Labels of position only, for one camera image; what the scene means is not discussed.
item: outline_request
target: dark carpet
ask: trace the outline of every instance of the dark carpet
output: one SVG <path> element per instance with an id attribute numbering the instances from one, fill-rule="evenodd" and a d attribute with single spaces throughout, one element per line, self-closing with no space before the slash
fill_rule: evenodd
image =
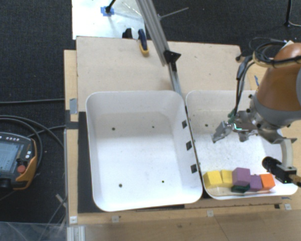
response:
<path id="1" fill-rule="evenodd" d="M 283 25 L 288 0 L 153 0 L 165 15 L 168 40 L 239 45 L 256 36 L 301 42 L 301 28 Z M 301 0 L 293 0 L 291 21 L 301 24 Z M 71 0 L 0 0 L 0 101 L 64 97 L 63 50 L 72 40 Z M 27 117 L 46 127 L 65 123 L 62 102 L 0 105 L 0 114 Z M 28 135 L 16 124 L 0 131 Z M 54 133 L 63 138 L 62 130 Z M 31 186 L 0 201 L 0 221 L 48 222 L 65 197 L 63 149 L 42 134 L 44 158 Z M 0 199 L 6 193 L 0 192 Z M 52 222 L 65 214 L 60 209 Z"/>

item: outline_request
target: white tray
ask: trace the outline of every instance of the white tray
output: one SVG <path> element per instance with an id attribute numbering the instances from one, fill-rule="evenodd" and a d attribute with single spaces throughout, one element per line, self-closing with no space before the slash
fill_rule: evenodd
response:
<path id="1" fill-rule="evenodd" d="M 183 99 L 173 91 L 97 92 L 86 101 L 93 199 L 104 211 L 193 203 L 203 187 Z"/>
<path id="2" fill-rule="evenodd" d="M 254 91 L 243 92 L 239 110 L 248 108 L 249 94 L 254 94 Z M 264 157 L 271 156 L 282 161 L 280 145 L 271 145 L 261 137 L 251 136 L 242 143 L 238 134 L 232 132 L 215 144 L 212 142 L 211 134 L 221 121 L 227 120 L 227 114 L 234 108 L 234 91 L 193 91 L 187 95 L 186 104 L 202 174 L 213 170 L 234 170 L 236 167 L 249 168 L 251 174 L 263 174 L 267 173 L 262 166 Z M 274 182 L 276 186 L 270 191 L 244 194 L 233 193 L 230 188 L 223 187 L 206 189 L 205 183 L 204 187 L 211 197 L 218 200 L 291 195 L 297 191 L 294 184 L 282 184 L 275 178 Z"/>

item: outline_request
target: cube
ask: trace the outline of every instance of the cube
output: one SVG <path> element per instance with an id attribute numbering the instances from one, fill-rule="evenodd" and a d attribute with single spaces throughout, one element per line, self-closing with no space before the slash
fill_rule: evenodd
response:
<path id="1" fill-rule="evenodd" d="M 221 184 L 221 187 L 231 188 L 233 186 L 232 171 L 221 170 L 221 176 L 222 176 L 222 182 L 223 182 Z"/>
<path id="2" fill-rule="evenodd" d="M 208 171 L 203 175 L 203 178 L 206 188 L 218 187 L 223 183 L 219 171 Z"/>
<path id="3" fill-rule="evenodd" d="M 236 168 L 232 172 L 233 185 L 246 187 L 251 181 L 251 171 L 246 168 Z"/>
<path id="4" fill-rule="evenodd" d="M 262 189 L 262 180 L 259 175 L 251 175 L 250 189 L 251 192 L 257 192 Z"/>
<path id="5" fill-rule="evenodd" d="M 245 193 L 247 190 L 250 189 L 250 184 L 247 186 L 232 186 L 231 191 L 234 193 Z"/>
<path id="6" fill-rule="evenodd" d="M 274 179 L 272 174 L 267 173 L 267 174 L 261 174 L 261 181 L 262 181 L 262 186 L 263 188 L 261 190 L 270 190 L 271 188 L 275 187 Z"/>

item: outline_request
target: emergency stop button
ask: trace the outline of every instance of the emergency stop button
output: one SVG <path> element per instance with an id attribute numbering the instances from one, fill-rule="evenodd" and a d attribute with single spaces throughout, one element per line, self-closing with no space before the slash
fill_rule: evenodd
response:
<path id="1" fill-rule="evenodd" d="M 18 166 L 18 168 L 17 168 L 17 171 L 18 171 L 19 173 L 21 173 L 21 174 L 24 173 L 25 170 L 26 170 L 26 168 L 25 168 L 24 165 L 20 165 L 20 166 Z"/>

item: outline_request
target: black bracket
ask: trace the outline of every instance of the black bracket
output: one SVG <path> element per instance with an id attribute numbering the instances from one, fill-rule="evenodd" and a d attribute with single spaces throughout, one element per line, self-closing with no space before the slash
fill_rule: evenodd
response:
<path id="1" fill-rule="evenodd" d="M 164 52 L 164 57 L 166 59 L 166 63 L 171 65 L 172 71 L 177 71 L 176 61 L 179 59 L 180 56 L 181 56 L 181 54 L 171 52 L 169 50 L 166 50 Z"/>

